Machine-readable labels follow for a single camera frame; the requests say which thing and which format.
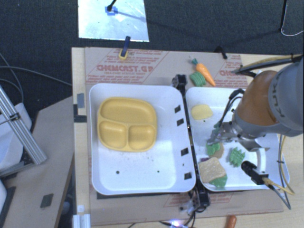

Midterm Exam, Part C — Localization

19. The yellow toy cheese slice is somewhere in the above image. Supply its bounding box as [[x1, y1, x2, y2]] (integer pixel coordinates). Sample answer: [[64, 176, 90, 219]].
[[190, 104, 214, 121]]

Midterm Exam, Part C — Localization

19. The orange carrot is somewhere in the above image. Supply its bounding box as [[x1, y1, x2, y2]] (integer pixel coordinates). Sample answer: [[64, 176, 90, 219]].
[[191, 58, 217, 87]]

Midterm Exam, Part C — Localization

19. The green toy lettuce leaf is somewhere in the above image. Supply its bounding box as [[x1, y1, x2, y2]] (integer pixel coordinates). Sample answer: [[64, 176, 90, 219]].
[[209, 174, 228, 189], [228, 146, 246, 168]]

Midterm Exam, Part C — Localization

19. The yellow divided plate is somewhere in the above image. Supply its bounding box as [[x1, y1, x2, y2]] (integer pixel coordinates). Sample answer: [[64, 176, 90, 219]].
[[96, 96, 158, 153]]

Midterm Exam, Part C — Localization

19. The brown cardboard board red print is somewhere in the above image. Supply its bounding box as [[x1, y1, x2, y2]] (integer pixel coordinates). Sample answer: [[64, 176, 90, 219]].
[[84, 47, 285, 224]]

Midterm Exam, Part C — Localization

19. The orange toy sausage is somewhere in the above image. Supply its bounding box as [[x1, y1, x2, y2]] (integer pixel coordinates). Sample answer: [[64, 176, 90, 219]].
[[225, 215, 238, 228]]

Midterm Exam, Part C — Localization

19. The brown toy bread slice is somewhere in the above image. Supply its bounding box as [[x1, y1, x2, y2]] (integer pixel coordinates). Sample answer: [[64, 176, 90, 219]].
[[198, 157, 227, 184]]

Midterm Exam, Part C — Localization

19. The black cylinder on white bracket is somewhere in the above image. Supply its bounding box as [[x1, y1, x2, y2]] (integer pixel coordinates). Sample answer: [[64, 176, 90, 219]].
[[240, 147, 270, 186]]

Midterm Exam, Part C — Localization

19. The green toy pea pod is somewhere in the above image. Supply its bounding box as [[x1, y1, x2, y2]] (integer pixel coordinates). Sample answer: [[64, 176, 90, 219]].
[[189, 71, 206, 87]]

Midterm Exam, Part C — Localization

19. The thin black rod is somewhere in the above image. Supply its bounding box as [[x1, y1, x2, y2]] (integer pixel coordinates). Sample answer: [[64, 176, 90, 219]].
[[178, 82, 208, 199]]

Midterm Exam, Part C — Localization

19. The black block with thin wires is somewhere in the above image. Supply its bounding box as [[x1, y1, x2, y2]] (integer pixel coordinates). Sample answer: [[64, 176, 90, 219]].
[[189, 190, 211, 211], [171, 74, 189, 88]]

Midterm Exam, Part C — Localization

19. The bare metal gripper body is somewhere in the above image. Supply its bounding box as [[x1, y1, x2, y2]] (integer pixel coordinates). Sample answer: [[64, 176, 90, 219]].
[[219, 122, 243, 144]]

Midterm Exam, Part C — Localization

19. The brown biscuit with green lettuce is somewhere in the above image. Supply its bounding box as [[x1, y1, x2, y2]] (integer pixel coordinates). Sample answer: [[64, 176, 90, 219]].
[[205, 142, 225, 159]]

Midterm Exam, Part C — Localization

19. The white plastic tray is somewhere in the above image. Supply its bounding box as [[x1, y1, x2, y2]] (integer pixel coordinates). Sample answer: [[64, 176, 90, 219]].
[[185, 86, 291, 192], [89, 83, 197, 196]]

